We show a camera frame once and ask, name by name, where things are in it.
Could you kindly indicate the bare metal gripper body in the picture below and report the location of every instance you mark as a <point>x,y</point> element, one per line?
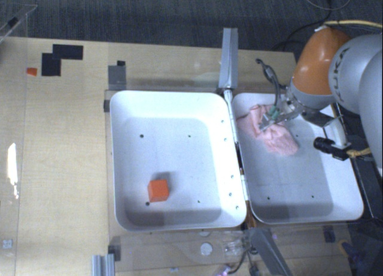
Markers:
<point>282,111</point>

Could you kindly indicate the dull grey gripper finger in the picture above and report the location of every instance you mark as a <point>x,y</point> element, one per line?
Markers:
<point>270,123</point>
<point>262,127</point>

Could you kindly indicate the pink cloth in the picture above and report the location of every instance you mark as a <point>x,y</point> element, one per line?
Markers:
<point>278,140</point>

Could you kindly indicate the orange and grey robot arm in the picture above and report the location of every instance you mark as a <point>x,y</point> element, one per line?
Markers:
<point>353,68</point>

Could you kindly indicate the white plastic tray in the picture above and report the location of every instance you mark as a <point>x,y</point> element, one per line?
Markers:
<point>296,185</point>
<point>176,161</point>

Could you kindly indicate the small orange cube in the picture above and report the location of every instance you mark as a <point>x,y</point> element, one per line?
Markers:
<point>32,72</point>

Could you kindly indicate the black cylinder on white bracket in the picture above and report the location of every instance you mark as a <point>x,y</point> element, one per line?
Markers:
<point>329,146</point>

